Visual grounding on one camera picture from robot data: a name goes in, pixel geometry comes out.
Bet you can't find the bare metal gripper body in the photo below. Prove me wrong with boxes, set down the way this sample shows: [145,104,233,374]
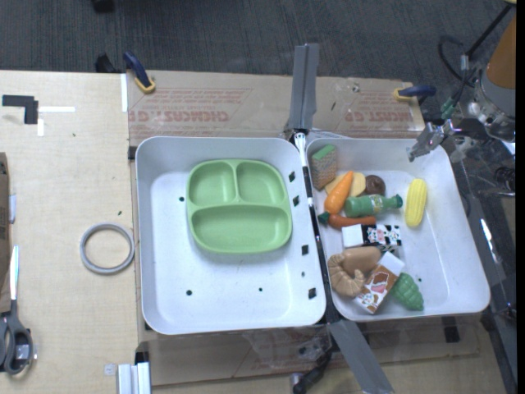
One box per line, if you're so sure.
[446,96,517,142]

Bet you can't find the yellow corn cob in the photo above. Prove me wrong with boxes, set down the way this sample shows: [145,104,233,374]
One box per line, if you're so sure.
[404,177,429,228]

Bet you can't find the brown doughnut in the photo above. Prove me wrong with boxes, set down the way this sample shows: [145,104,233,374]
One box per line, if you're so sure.
[363,174,387,197]

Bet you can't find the yellow potato slice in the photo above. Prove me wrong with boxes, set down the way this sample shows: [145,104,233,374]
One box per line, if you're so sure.
[325,172,368,198]

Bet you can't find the green bottle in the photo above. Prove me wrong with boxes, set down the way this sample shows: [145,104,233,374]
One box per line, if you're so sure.
[343,193,404,219]

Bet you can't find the black and white cow carton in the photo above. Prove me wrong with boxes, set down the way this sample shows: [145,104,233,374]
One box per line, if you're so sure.
[340,223,403,255]

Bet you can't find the orange carrot with green top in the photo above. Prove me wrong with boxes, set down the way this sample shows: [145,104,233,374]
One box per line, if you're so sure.
[317,211,377,231]

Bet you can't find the white plastic tray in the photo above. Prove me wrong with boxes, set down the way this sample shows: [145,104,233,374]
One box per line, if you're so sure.
[305,136,492,323]
[134,135,328,337]

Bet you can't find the tan bread roll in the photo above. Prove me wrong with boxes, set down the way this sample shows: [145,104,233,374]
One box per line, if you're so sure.
[340,245,383,279]

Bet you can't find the green grapes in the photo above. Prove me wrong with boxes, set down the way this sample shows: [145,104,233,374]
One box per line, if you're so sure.
[389,272,425,313]

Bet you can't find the brown and white carton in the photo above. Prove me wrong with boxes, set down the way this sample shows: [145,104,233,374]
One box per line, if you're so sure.
[353,250,407,316]

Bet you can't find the tan croissant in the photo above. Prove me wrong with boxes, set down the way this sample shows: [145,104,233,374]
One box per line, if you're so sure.
[326,253,367,300]

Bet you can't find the brown cardboard board red print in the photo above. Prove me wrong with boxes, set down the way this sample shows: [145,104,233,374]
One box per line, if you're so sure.
[126,70,482,387]

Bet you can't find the green divided plate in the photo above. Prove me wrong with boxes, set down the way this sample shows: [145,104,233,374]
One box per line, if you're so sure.
[185,158,294,256]

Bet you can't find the grey tape roll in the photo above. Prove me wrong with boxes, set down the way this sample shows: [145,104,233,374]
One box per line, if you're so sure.
[79,222,136,276]

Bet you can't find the grey handled scissors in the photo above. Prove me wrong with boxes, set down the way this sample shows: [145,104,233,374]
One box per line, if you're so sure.
[0,244,36,376]

